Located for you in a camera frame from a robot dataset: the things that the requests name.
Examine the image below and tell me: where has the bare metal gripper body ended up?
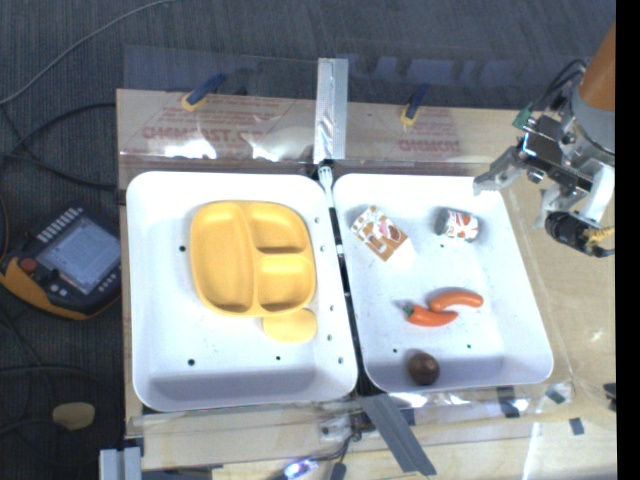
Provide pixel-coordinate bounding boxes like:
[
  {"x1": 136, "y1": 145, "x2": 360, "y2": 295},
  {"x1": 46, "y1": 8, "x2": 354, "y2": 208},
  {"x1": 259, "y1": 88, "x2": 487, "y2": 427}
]
[{"x1": 515, "y1": 112, "x2": 601, "y2": 195}]

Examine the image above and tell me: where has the white and orange can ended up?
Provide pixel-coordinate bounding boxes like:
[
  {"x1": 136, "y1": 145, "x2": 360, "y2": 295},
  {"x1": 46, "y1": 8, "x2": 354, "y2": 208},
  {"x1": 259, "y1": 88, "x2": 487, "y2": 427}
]
[{"x1": 433, "y1": 207, "x2": 481, "y2": 244}]

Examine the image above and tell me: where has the white plastic tray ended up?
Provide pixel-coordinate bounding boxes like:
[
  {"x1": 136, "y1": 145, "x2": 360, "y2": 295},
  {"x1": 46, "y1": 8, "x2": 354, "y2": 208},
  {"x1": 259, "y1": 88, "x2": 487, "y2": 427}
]
[
  {"x1": 124, "y1": 169, "x2": 360, "y2": 413},
  {"x1": 331, "y1": 172, "x2": 556, "y2": 395}
]

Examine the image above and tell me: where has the brown and white carton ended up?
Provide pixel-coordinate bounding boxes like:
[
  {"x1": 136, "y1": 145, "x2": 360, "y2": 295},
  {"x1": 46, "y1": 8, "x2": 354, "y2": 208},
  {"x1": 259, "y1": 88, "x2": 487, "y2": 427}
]
[{"x1": 349, "y1": 204, "x2": 417, "y2": 270}]

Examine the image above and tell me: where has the brown cardboard board red print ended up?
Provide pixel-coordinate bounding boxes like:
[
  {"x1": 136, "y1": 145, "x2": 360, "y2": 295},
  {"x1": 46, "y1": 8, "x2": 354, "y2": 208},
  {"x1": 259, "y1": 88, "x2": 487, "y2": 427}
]
[{"x1": 115, "y1": 87, "x2": 617, "y2": 471}]

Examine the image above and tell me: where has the orange sausage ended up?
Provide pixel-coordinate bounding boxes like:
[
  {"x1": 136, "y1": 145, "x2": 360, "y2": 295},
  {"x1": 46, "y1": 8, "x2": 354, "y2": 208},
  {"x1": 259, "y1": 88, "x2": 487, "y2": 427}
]
[{"x1": 428, "y1": 289, "x2": 485, "y2": 315}]

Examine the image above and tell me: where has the orange carrot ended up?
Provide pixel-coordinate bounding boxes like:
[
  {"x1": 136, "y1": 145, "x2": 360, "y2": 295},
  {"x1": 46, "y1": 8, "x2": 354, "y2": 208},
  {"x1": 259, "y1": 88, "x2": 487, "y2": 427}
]
[{"x1": 402, "y1": 303, "x2": 460, "y2": 328}]

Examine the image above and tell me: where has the brown round fruit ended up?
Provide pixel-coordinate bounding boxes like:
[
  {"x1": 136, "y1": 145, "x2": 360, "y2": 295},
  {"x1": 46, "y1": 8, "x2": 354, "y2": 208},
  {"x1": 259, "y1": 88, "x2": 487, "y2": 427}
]
[{"x1": 406, "y1": 350, "x2": 442, "y2": 387}]

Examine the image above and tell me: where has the yellow divided plate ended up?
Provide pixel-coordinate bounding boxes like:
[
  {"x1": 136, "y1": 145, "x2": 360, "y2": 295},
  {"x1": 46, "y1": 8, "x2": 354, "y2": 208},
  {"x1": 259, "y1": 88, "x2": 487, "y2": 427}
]
[{"x1": 189, "y1": 199, "x2": 318, "y2": 318}]

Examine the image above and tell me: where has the pale yellow bread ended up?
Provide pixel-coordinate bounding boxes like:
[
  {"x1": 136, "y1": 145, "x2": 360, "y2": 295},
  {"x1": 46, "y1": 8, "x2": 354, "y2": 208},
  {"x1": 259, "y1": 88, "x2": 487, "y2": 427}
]
[{"x1": 51, "y1": 401, "x2": 97, "y2": 432}]

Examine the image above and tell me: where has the black cylinder on white bracket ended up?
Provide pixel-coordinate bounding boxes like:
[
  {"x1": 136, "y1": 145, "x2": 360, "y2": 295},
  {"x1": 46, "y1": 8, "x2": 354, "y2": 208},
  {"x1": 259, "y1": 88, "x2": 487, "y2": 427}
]
[{"x1": 532, "y1": 163, "x2": 616, "y2": 259}]

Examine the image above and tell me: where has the black block with thin wires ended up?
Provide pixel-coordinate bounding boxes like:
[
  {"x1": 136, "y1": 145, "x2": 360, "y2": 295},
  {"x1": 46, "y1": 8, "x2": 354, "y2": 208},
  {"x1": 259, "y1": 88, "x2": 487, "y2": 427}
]
[{"x1": 348, "y1": 409, "x2": 374, "y2": 433}]

